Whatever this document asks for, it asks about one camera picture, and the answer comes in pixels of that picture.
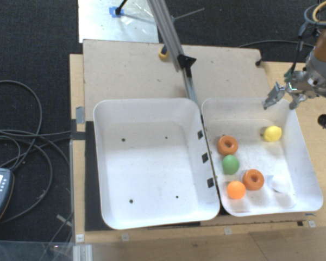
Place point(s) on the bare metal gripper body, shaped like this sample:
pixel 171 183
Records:
pixel 301 84

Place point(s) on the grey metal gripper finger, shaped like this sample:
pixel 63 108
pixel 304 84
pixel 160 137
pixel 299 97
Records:
pixel 274 95
pixel 296 100

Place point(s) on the yellow lemon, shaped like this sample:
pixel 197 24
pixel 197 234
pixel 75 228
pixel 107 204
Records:
pixel 272 133

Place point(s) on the white plastic tray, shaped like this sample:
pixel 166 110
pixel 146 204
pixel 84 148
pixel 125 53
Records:
pixel 260 156
pixel 149 167

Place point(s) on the orange doughnut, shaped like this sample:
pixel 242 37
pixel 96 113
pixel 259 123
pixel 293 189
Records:
pixel 222 147
pixel 247 182

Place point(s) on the green lime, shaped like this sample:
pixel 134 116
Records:
pixel 230 164

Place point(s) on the white ball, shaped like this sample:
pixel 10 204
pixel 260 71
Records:
pixel 281 183

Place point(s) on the thin black rod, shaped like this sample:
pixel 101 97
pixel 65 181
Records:
pixel 209 157

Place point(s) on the orange ball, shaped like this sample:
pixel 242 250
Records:
pixel 236 190

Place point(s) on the pale wood board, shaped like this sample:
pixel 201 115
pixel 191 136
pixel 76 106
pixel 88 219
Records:
pixel 130 72

